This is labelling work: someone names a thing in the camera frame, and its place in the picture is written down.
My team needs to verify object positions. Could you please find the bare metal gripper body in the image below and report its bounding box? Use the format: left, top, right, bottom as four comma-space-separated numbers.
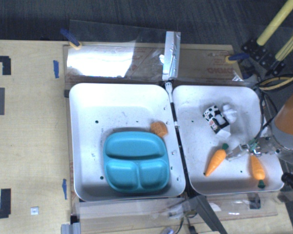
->
248, 136, 284, 158

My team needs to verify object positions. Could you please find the orange carrot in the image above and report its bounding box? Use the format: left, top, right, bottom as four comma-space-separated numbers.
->
204, 143, 230, 177
250, 155, 267, 189

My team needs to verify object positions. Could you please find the white plastic tray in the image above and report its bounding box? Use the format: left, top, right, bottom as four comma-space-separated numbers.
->
172, 84, 285, 196
68, 82, 187, 202

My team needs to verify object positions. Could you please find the black and white cow-print carton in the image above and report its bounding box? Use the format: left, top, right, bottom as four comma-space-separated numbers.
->
202, 104, 231, 139

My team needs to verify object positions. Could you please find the orange biscuit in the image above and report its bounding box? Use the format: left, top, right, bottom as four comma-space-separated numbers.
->
150, 121, 168, 138

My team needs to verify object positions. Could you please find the blue divided plate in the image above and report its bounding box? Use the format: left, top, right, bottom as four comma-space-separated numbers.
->
103, 131, 171, 194

